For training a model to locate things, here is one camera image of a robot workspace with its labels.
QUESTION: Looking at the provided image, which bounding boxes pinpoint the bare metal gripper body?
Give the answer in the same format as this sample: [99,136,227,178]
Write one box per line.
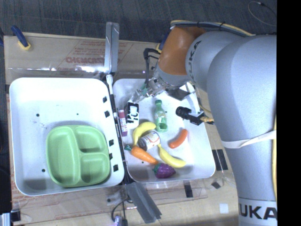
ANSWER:
[145,77,171,97]

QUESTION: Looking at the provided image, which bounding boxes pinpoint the black and white carton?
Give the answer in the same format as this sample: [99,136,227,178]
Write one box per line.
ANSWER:
[124,102,140,130]

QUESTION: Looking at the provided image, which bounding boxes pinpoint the green bottle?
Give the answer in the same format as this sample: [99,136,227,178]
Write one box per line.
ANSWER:
[154,99,168,133]

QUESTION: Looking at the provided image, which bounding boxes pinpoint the pink carton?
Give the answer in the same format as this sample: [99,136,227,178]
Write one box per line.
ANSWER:
[117,109,128,137]

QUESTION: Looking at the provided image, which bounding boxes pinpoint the yellow banana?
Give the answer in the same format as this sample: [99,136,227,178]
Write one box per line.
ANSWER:
[132,121,157,146]
[157,144,187,169]

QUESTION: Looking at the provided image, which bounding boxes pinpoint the white and red can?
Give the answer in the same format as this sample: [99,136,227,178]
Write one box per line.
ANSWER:
[138,130,161,152]

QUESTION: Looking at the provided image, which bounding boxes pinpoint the orange sausage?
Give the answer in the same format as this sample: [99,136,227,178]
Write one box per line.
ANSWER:
[168,129,189,150]

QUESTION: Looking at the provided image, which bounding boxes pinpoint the orange carrot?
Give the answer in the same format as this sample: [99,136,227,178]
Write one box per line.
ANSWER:
[124,144,159,165]

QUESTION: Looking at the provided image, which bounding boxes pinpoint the white plastic tray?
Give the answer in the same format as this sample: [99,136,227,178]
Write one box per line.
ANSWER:
[112,78,216,183]
[8,77,125,197]

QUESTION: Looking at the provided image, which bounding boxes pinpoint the purple grapes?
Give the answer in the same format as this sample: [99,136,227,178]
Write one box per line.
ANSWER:
[152,162,177,179]

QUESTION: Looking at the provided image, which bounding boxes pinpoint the brown cardboard board red print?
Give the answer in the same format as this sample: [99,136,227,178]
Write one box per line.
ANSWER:
[3,32,238,226]

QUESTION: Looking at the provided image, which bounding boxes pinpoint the green divided plate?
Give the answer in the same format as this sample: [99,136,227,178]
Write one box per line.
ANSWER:
[46,125,111,188]

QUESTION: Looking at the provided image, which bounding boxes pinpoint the black cylinder on white bracket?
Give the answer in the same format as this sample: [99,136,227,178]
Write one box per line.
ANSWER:
[175,81,206,126]

